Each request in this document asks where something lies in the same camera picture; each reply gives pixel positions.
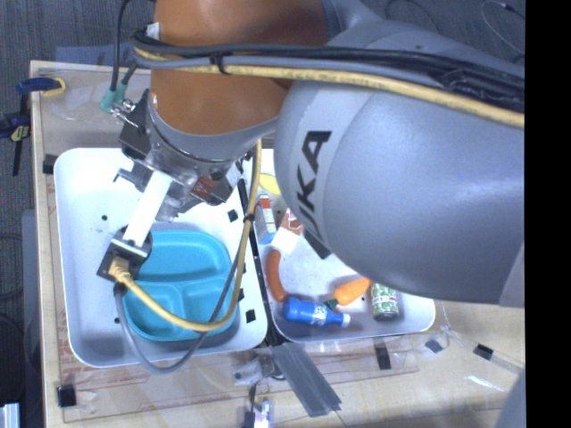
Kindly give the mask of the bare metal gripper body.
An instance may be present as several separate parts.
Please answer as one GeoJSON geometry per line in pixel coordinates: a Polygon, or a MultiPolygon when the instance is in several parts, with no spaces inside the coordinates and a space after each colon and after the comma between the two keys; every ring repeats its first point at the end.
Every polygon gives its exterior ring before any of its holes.
{"type": "Polygon", "coordinates": [[[154,172],[170,178],[157,221],[170,222],[202,202],[218,206],[233,193],[245,143],[232,134],[200,136],[176,130],[159,115],[148,90],[138,103],[117,103],[115,116],[123,121],[121,151],[133,161],[133,168],[120,169],[118,176],[139,192],[154,172]]]}

